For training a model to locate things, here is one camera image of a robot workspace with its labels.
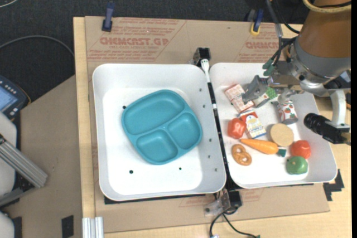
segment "toy soda can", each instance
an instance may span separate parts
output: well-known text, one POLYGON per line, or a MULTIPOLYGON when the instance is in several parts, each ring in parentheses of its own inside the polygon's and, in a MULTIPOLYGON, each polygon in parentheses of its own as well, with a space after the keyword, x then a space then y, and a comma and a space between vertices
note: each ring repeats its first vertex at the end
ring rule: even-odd
POLYGON ((298 121, 298 117, 295 112, 295 107, 291 100, 282 104, 278 104, 278 112, 281 123, 289 125, 298 121))

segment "blue divided plate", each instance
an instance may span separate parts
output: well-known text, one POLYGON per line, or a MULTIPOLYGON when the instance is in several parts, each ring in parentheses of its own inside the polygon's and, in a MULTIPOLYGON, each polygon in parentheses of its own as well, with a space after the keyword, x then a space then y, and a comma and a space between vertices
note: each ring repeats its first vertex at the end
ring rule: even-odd
POLYGON ((122 126, 137 152, 149 163, 166 164, 202 139, 196 115, 179 94, 159 90, 126 107, 122 126))

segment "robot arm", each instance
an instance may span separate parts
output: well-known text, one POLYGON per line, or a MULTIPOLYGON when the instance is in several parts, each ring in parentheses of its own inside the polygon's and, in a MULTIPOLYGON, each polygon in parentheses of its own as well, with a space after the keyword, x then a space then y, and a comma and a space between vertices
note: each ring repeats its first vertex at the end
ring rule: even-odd
POLYGON ((285 40, 277 30, 279 50, 263 66, 267 77, 255 76, 242 99, 245 103, 255 99, 267 87, 280 94, 278 101, 305 91, 330 96, 332 120, 308 114, 304 123, 330 142, 347 143, 350 128, 344 120, 345 94, 351 88, 351 0, 303 2, 310 11, 298 36, 285 40), (276 60, 283 48, 286 60, 276 60))

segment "red tomato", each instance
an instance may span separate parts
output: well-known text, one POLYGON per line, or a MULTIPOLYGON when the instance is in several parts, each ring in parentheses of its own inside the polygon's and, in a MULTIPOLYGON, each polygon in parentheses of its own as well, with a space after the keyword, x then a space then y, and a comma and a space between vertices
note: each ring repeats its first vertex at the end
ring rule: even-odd
POLYGON ((292 156, 301 156, 307 159, 311 155, 310 144, 306 140, 299 140, 291 144, 290 151, 292 156))
POLYGON ((239 139, 243 136, 245 130, 247 128, 247 124, 238 118, 233 118, 228 123, 228 136, 239 139))

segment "toy carrot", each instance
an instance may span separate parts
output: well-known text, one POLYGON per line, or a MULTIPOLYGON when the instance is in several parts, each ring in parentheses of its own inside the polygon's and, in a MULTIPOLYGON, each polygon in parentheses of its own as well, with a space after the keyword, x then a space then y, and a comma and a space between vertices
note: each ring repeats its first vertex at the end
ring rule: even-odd
POLYGON ((258 139, 241 139, 243 144, 252 147, 255 150, 258 150, 264 154, 279 154, 282 157, 285 156, 286 150, 279 149, 278 145, 274 142, 258 140, 258 139))

